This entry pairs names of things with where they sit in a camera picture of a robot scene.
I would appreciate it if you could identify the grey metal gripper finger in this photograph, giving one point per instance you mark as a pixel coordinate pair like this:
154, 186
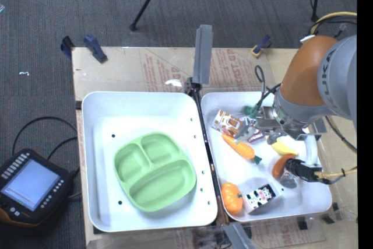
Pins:
272, 138
242, 129

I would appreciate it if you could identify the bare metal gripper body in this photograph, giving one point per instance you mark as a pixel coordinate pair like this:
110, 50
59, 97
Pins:
269, 121

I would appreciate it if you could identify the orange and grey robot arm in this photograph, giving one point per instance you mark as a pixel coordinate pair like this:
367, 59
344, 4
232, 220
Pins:
309, 78

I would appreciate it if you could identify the yellow banana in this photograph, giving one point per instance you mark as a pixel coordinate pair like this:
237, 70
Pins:
282, 148

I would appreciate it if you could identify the small red white packet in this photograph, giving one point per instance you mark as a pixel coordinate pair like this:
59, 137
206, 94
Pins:
255, 137

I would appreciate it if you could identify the brown and white carton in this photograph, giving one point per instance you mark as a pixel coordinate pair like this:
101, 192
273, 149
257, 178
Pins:
225, 122

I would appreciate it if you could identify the orange carrot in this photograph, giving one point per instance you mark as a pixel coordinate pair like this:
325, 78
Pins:
240, 148

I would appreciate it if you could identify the orange red sausage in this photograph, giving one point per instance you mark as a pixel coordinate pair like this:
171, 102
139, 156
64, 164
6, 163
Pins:
279, 166

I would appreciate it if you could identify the thin black rod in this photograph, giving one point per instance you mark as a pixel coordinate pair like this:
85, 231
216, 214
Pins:
207, 143

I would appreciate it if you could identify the small white red can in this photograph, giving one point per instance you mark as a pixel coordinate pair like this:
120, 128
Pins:
288, 180

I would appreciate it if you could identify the cow print carton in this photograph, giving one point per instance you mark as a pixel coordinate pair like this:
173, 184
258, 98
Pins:
260, 196

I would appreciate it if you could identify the orange pumpkin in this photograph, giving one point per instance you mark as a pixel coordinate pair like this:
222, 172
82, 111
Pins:
231, 198

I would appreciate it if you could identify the white plastic tray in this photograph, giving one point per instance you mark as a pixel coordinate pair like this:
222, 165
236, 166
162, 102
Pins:
145, 113
309, 201

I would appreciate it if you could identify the green divided plate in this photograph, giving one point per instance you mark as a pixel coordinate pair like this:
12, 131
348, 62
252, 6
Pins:
157, 175

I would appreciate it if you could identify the brown cardboard board red print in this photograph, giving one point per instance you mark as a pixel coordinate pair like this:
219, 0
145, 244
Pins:
125, 73

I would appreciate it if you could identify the black cylinder on white bracket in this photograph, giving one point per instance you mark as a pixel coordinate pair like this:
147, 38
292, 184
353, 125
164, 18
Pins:
303, 169

